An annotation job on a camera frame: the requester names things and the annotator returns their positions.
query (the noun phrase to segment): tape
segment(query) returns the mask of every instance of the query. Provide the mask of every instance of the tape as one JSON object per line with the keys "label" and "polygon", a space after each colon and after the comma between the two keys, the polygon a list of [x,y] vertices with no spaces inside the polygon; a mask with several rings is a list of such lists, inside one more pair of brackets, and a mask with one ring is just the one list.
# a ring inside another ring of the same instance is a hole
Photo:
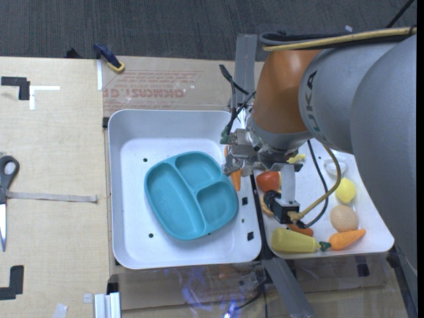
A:
{"label": "tape", "polygon": [[29,87],[29,109],[35,110],[35,91],[59,91],[60,86],[30,86]]}
{"label": "tape", "polygon": [[68,306],[63,304],[56,305],[52,318],[65,318],[68,312]]}
{"label": "tape", "polygon": [[97,60],[97,89],[103,89],[103,71],[101,67],[101,60]]}
{"label": "tape", "polygon": [[54,200],[54,201],[74,201],[78,203],[95,203],[96,195],[63,195],[51,193],[25,193],[7,191],[8,198],[15,199],[33,199],[33,200]]}

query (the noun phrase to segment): wooden board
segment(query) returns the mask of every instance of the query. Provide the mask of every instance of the wooden board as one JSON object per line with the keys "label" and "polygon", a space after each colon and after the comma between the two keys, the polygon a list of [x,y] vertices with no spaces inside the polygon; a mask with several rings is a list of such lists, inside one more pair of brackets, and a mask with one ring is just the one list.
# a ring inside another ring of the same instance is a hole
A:
{"label": "wooden board", "polygon": [[1,76],[25,77],[36,109],[18,88],[0,86],[0,152],[21,169],[10,190],[97,195],[97,203],[8,199],[7,249],[0,252],[0,287],[11,266],[25,267],[23,294],[0,301],[0,315],[92,317],[85,293],[104,293],[109,279],[103,98],[96,60],[0,58]]}

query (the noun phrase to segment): orange carrot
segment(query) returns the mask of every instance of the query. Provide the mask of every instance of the orange carrot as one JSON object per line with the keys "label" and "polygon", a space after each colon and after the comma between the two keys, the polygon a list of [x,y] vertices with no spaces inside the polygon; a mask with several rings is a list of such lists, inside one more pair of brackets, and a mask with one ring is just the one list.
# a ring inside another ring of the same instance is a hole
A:
{"label": "orange carrot", "polygon": [[[227,156],[228,146],[224,148],[224,155]],[[231,180],[233,181],[234,188],[236,191],[240,191],[241,188],[241,170],[234,171],[231,173]]]}
{"label": "orange carrot", "polygon": [[311,229],[310,227],[307,227],[306,229],[301,229],[294,224],[287,224],[287,227],[292,231],[296,231],[302,233],[303,235],[313,237],[313,229]]}
{"label": "orange carrot", "polygon": [[365,229],[358,229],[335,233],[329,238],[330,246],[328,247],[331,247],[333,250],[342,250],[365,235],[365,232]]}

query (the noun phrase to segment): yellow cable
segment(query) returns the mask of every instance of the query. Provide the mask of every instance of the yellow cable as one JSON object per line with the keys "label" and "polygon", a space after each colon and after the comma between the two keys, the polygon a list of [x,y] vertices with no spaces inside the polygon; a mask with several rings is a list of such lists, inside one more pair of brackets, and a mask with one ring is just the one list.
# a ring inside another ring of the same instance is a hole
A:
{"label": "yellow cable", "polygon": [[322,195],[320,198],[318,198],[317,200],[315,200],[308,208],[304,209],[302,212],[294,212],[294,211],[289,211],[287,213],[287,215],[290,217],[290,220],[292,222],[294,221],[298,221],[300,219],[302,219],[305,215],[307,215],[315,206],[317,206],[320,202],[322,202],[323,200],[325,200],[326,198],[328,198],[340,185],[340,181],[341,181],[341,170],[340,170],[340,165],[339,162],[337,161],[337,158],[335,157],[335,155],[333,154],[333,152],[331,152],[331,150],[326,147],[325,145],[323,145],[325,150],[330,154],[330,157],[333,159],[333,162],[336,165],[336,171],[337,171],[337,178],[336,178],[336,182],[334,184],[334,186],[324,195]]}
{"label": "yellow cable", "polygon": [[388,28],[382,30],[373,30],[369,32],[360,32],[341,36],[332,36],[330,38],[322,38],[315,40],[306,40],[299,42],[291,42],[289,44],[282,44],[276,46],[263,45],[265,51],[273,52],[277,50],[301,50],[306,48],[320,47],[329,44],[340,44],[342,42],[354,42],[359,40],[381,38],[385,36],[400,36],[412,35],[417,33],[417,27],[401,27],[401,28]]}

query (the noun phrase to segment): gray carpet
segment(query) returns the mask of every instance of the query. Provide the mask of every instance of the gray carpet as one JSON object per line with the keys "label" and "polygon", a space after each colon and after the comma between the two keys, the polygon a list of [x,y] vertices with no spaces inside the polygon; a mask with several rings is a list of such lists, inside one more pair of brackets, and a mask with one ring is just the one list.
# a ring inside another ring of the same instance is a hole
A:
{"label": "gray carpet", "polygon": [[[238,34],[384,28],[407,0],[0,0],[0,56],[114,54],[234,60]],[[417,23],[417,2],[396,26]],[[264,60],[259,46],[256,58]]]}

